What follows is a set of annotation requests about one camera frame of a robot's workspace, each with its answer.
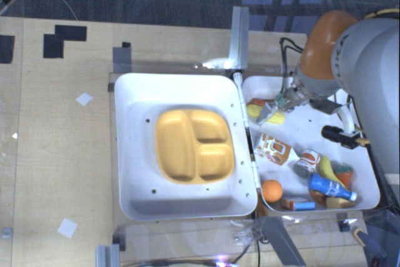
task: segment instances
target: orange fruit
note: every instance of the orange fruit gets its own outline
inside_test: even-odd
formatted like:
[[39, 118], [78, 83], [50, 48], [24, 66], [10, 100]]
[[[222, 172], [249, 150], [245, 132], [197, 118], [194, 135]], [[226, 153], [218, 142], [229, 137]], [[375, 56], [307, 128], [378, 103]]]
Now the orange fruit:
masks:
[[261, 187], [262, 196], [267, 203], [275, 203], [282, 198], [283, 189], [279, 181], [273, 179], [265, 180]]

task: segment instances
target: blue object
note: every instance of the blue object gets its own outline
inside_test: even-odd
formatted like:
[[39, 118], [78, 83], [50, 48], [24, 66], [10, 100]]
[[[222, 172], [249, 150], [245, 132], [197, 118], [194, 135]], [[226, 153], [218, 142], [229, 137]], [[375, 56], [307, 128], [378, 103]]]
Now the blue object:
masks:
[[319, 191], [328, 197], [340, 197], [350, 201], [355, 201], [357, 198], [357, 193], [354, 191], [349, 191], [339, 183], [323, 178], [318, 174], [311, 175], [308, 181], [308, 188]]

